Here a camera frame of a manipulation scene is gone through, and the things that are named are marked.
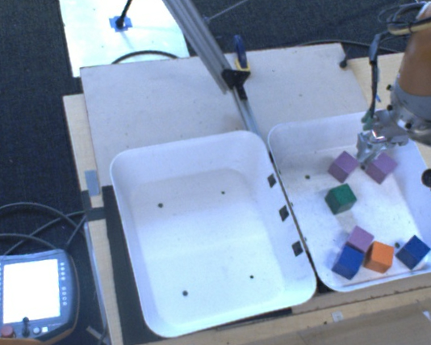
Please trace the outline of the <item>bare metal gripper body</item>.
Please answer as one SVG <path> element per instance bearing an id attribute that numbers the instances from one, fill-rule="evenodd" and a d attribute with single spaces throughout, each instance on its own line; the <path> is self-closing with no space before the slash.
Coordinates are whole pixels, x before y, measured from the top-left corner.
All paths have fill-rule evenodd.
<path id="1" fill-rule="evenodd" d="M 431 100 L 377 111 L 370 130 L 371 142 L 387 142 L 388 149 L 415 141 L 431 147 Z"/>

